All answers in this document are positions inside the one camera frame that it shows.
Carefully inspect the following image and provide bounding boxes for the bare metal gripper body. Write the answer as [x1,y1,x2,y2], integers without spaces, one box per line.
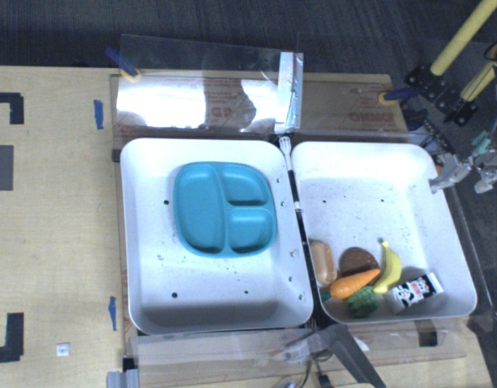
[468,148,497,179]

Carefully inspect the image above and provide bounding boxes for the white plastic tray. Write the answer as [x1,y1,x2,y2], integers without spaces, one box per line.
[119,137,315,336]
[290,141,478,326]

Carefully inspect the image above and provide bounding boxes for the yellow banana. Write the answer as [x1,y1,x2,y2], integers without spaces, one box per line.
[372,238,403,296]

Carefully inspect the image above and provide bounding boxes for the white cow print milk carton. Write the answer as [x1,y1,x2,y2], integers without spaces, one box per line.
[390,272,444,314]

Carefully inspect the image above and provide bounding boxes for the brown toy biscuit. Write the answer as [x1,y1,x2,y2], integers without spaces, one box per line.
[338,247,381,279]

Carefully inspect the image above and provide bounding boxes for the orange toy carrot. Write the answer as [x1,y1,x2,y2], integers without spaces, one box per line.
[319,268,382,302]

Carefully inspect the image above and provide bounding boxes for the green toy broccoli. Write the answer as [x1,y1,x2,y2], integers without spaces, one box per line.
[347,285,383,319]

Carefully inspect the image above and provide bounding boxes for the tan toy bread roll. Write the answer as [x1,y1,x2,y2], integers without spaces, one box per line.
[309,239,339,287]

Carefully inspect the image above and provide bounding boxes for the thin black and white rod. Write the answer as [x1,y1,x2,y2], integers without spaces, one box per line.
[278,135,332,327]

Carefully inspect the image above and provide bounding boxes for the blue divided plate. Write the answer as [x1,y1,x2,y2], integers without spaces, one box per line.
[172,161,278,259]

